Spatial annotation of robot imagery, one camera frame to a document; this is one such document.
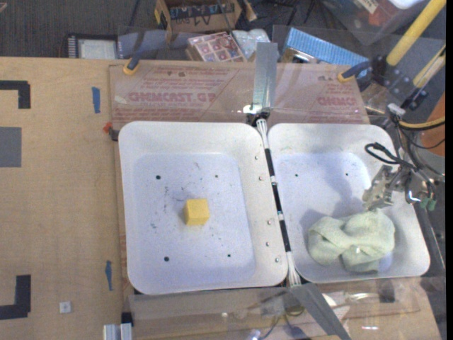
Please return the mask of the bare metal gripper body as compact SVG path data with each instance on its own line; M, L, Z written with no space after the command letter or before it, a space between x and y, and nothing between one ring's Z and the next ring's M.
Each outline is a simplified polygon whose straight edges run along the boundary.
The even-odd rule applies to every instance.
M423 171L400 167L389 174L389 200L402 193L406 202L437 202L435 183Z

